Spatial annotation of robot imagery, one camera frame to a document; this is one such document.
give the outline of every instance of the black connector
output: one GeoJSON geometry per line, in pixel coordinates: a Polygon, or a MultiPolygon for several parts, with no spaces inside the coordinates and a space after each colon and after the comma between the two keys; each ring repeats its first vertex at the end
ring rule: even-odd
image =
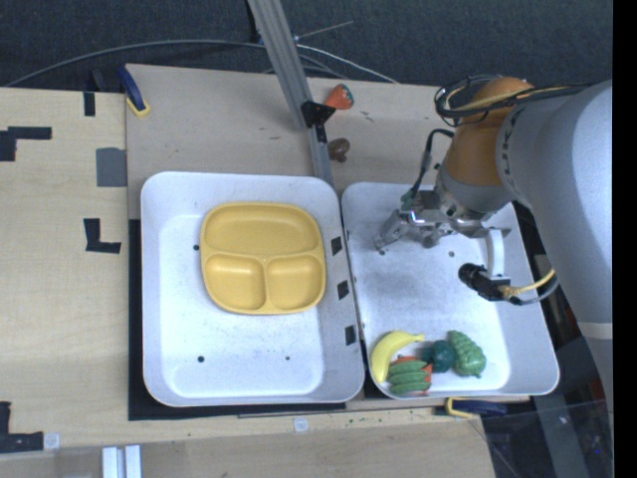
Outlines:
{"type": "Polygon", "coordinates": [[[458,270],[458,277],[465,285],[488,301],[503,301],[505,297],[498,287],[511,284],[511,280],[507,278],[492,280],[487,275],[487,270],[476,264],[461,266],[458,270]]]}

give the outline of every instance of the green toy vegetable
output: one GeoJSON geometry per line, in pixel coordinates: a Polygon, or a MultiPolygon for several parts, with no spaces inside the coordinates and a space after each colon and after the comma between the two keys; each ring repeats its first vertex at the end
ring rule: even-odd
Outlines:
{"type": "Polygon", "coordinates": [[[447,371],[456,360],[453,348],[444,340],[437,340],[432,347],[425,348],[422,360],[433,363],[434,373],[447,371]]]}
{"type": "Polygon", "coordinates": [[[487,367],[487,358],[482,349],[467,335],[459,331],[450,331],[448,337],[449,343],[456,353],[454,370],[459,375],[480,377],[480,374],[487,367]]]}

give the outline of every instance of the yellow plate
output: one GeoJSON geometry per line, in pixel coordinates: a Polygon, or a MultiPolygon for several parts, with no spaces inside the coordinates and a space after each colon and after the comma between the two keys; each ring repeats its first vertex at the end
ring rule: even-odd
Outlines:
{"type": "Polygon", "coordinates": [[[204,218],[199,248],[206,290],[229,312],[301,312],[325,290],[319,226],[295,205],[219,205],[204,218]]]}

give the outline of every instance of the white cable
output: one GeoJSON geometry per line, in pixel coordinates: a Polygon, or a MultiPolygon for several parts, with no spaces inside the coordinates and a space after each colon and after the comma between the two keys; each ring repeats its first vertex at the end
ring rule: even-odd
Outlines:
{"type": "Polygon", "coordinates": [[[392,83],[392,84],[398,84],[398,82],[396,80],[393,80],[392,78],[389,78],[385,75],[381,75],[380,73],[376,73],[375,71],[372,71],[371,69],[367,69],[367,68],[363,68],[362,66],[359,66],[358,64],[348,60],[348,59],[344,59],[343,57],[339,57],[338,55],[335,55],[334,53],[330,53],[330,52],[326,52],[324,50],[320,50],[319,48],[315,48],[313,46],[306,46],[305,44],[297,44],[297,46],[299,48],[303,48],[304,50],[309,50],[311,52],[315,52],[315,53],[320,53],[322,55],[326,55],[332,59],[338,60],[340,62],[344,62],[345,64],[348,64],[349,66],[352,66],[353,68],[357,68],[361,71],[364,71],[365,73],[369,73],[370,75],[374,75],[382,80],[385,80],[386,82],[392,83]]]}

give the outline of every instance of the yellow cable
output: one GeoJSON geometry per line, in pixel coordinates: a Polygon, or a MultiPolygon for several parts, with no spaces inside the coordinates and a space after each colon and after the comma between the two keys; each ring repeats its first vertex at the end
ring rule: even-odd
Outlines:
{"type": "Polygon", "coordinates": [[[535,283],[531,283],[530,285],[524,285],[523,287],[511,287],[509,285],[501,285],[500,287],[498,287],[498,289],[500,289],[500,291],[503,293],[505,298],[508,299],[513,296],[517,296],[518,294],[521,294],[522,292],[528,292],[532,289],[536,289],[537,287],[541,287],[546,282],[548,282],[548,280],[550,280],[553,276],[555,276],[555,270],[551,269],[541,279],[537,280],[535,283]]]}

